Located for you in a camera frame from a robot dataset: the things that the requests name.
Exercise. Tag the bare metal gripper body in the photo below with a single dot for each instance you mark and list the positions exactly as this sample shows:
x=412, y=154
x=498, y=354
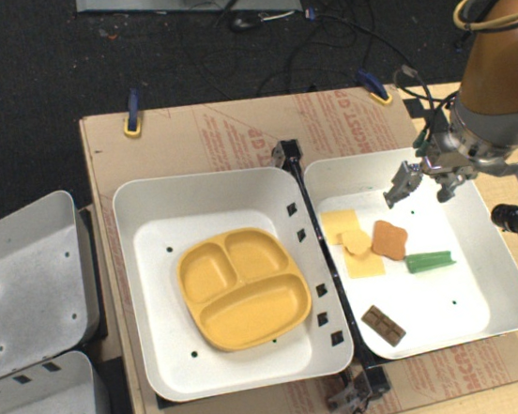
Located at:
x=455, y=154

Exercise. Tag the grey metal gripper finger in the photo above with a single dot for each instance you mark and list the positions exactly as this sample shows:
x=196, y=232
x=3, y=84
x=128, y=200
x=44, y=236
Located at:
x=403, y=184
x=449, y=188

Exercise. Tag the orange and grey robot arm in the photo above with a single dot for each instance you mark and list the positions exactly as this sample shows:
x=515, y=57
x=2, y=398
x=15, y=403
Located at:
x=496, y=66

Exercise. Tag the orange bread slice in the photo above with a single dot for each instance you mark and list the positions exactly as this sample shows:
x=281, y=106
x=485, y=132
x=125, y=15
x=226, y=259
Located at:
x=388, y=240

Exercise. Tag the green celery stick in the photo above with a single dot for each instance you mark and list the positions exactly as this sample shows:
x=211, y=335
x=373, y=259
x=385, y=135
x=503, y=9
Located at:
x=429, y=260

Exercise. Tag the yellow cheese slice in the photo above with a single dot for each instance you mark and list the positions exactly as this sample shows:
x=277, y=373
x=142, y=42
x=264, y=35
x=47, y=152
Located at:
x=336, y=222
x=366, y=266

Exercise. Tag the thin black rod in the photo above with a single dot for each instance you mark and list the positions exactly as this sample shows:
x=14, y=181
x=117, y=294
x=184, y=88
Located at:
x=340, y=285

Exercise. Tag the white plastic tray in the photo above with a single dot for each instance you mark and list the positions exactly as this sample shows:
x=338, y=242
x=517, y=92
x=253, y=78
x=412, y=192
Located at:
x=443, y=314
x=160, y=285

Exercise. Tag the brown chocolate bar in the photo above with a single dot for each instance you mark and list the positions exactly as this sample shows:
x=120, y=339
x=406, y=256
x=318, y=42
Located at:
x=383, y=325

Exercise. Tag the yellow divided plate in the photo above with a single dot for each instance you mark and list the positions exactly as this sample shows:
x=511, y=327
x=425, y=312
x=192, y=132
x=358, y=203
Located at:
x=248, y=307

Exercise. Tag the brown cardboard board red print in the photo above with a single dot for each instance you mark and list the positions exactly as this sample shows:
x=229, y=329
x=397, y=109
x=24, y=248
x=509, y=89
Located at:
x=212, y=136

